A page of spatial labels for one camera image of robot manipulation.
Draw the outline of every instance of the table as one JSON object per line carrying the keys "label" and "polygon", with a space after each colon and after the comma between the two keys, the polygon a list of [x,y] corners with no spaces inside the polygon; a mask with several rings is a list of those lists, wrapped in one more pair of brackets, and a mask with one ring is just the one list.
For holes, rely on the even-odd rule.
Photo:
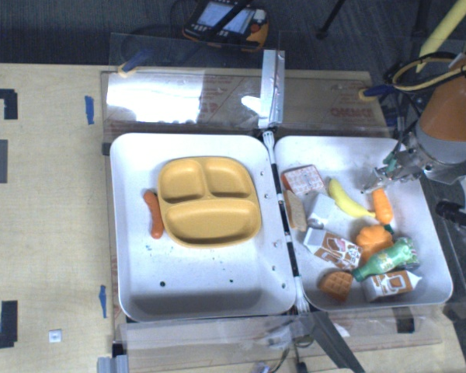
{"label": "table", "polygon": [[[17,120],[4,120],[0,100],[0,140],[8,140],[8,178],[0,183],[0,308],[11,300],[19,306],[18,339],[14,347],[0,349],[1,372],[96,371],[97,358],[111,354],[113,293],[101,152],[100,73],[106,70],[113,68],[0,64],[0,89],[17,92],[19,111]],[[93,98],[93,124],[86,96]],[[466,371],[452,323],[439,314],[436,327],[439,343],[356,349],[356,357],[367,371],[383,371],[397,361],[402,371]],[[62,330],[62,340],[50,343],[55,329]],[[335,367],[325,355],[306,362],[310,371]],[[252,364],[233,369],[251,371]],[[284,364],[279,371],[291,369]]]}

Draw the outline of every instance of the handheld device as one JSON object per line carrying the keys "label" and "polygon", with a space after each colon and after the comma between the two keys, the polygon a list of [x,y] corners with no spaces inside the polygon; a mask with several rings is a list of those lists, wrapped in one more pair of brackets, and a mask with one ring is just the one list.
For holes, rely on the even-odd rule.
{"label": "handheld device", "polygon": [[247,5],[222,30],[209,34],[237,4],[237,0],[199,0],[183,26],[183,36],[195,41],[203,40],[216,47],[233,44],[241,46],[244,51],[257,51],[266,42],[268,33],[268,18],[264,9]]}

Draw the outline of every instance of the banana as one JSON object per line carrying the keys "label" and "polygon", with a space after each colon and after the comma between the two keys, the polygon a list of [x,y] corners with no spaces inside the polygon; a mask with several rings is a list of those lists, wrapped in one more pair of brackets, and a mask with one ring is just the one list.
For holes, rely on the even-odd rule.
{"label": "banana", "polygon": [[368,211],[364,206],[358,204],[354,199],[347,195],[346,191],[342,188],[340,182],[331,178],[328,186],[329,196],[335,201],[340,210],[354,218],[361,218],[365,216],[375,217],[373,211]]}

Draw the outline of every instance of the yellow divided plate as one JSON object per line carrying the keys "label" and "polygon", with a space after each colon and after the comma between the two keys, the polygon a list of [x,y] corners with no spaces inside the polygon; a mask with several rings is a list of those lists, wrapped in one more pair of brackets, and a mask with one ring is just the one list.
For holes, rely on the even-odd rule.
{"label": "yellow divided plate", "polygon": [[172,160],[159,173],[157,195],[165,230],[184,246],[229,246],[261,227],[256,189],[234,159]]}

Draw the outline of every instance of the green bottle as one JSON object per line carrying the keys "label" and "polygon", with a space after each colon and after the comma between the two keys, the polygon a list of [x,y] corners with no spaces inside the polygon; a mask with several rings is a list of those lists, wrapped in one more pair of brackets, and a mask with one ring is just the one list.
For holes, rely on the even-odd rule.
{"label": "green bottle", "polygon": [[379,275],[393,270],[397,265],[404,263],[412,257],[410,245],[403,239],[399,239],[393,246],[374,254],[366,265],[356,268],[352,275],[356,281],[362,282],[370,275]]}

